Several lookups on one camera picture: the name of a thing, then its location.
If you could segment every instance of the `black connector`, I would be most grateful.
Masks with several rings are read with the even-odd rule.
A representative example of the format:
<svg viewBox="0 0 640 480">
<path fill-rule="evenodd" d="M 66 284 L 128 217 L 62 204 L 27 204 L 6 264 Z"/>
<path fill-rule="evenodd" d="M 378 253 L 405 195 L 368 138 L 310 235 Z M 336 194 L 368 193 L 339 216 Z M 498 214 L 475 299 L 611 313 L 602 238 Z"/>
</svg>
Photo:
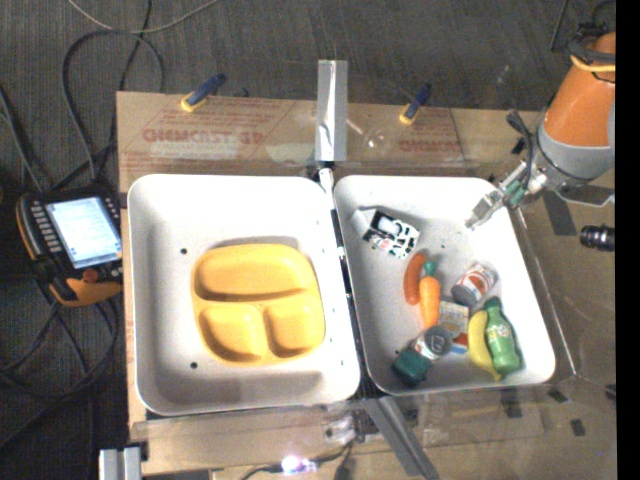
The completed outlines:
<svg viewBox="0 0 640 480">
<path fill-rule="evenodd" d="M 585 226 L 580 231 L 580 243 L 598 251 L 613 252 L 616 248 L 616 230 L 604 224 L 600 227 Z"/>
</svg>

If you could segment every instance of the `toy banana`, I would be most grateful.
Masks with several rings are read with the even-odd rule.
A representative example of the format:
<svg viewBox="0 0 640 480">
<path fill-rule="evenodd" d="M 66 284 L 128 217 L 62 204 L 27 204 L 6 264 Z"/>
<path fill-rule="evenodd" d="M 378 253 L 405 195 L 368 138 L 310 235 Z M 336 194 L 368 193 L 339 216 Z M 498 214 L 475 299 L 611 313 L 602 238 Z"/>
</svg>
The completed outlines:
<svg viewBox="0 0 640 480">
<path fill-rule="evenodd" d="M 499 381 L 502 375 L 493 367 L 491 353 L 487 348 L 484 337 L 484 330 L 487 326 L 488 319 L 489 315 L 484 309 L 477 311 L 469 319 L 469 358 L 478 368 L 489 372 L 493 376 L 493 380 Z"/>
</svg>

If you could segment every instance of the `toy carrot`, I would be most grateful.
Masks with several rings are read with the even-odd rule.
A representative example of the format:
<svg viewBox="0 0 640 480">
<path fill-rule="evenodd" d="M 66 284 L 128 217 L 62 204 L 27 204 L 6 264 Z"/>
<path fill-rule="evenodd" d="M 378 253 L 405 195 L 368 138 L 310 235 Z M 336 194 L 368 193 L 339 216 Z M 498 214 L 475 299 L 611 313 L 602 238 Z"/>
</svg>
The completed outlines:
<svg viewBox="0 0 640 480">
<path fill-rule="evenodd" d="M 418 283 L 420 294 L 420 312 L 422 313 L 422 324 L 425 329 L 438 325 L 440 316 L 440 283 L 433 277 L 437 265 L 430 261 L 425 263 L 425 276 Z"/>
<path fill-rule="evenodd" d="M 404 272 L 404 298 L 409 304 L 417 304 L 420 302 L 420 291 L 418 288 L 420 280 L 420 271 L 427 261 L 427 257 L 418 252 L 409 260 L 407 270 Z"/>
</svg>

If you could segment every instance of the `yellow divided plate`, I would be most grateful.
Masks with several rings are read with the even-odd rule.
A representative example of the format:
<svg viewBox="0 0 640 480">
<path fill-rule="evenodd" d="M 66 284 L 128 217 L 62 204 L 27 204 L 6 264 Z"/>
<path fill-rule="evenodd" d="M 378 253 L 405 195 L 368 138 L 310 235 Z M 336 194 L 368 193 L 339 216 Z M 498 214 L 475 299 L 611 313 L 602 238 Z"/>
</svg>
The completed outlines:
<svg viewBox="0 0 640 480">
<path fill-rule="evenodd" d="M 287 245 L 207 251 L 191 272 L 191 296 L 200 337 L 225 364 L 279 363 L 310 353 L 324 340 L 313 267 Z"/>
</svg>

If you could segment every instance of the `metal bracket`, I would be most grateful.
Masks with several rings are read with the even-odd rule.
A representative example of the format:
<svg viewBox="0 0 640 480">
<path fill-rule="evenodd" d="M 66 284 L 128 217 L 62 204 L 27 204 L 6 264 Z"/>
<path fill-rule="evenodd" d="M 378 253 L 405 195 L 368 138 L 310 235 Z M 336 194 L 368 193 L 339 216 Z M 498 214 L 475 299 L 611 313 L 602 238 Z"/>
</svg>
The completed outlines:
<svg viewBox="0 0 640 480">
<path fill-rule="evenodd" d="M 595 185 L 582 185 L 580 187 L 567 187 L 557 191 L 565 201 L 580 203 L 601 208 L 615 200 L 615 190 Z"/>
<path fill-rule="evenodd" d="M 346 446 L 357 438 L 353 415 L 347 414 L 339 420 L 324 424 L 322 433 L 327 441 Z"/>
<path fill-rule="evenodd" d="M 360 403 L 395 452 L 408 476 L 422 476 L 426 480 L 440 478 L 418 438 L 408 428 L 393 397 L 362 400 Z"/>
<path fill-rule="evenodd" d="M 318 63 L 318 107 L 316 115 L 317 162 L 347 159 L 347 62 Z"/>
<path fill-rule="evenodd" d="M 100 450 L 100 480 L 142 480 L 142 453 L 138 446 Z"/>
</svg>

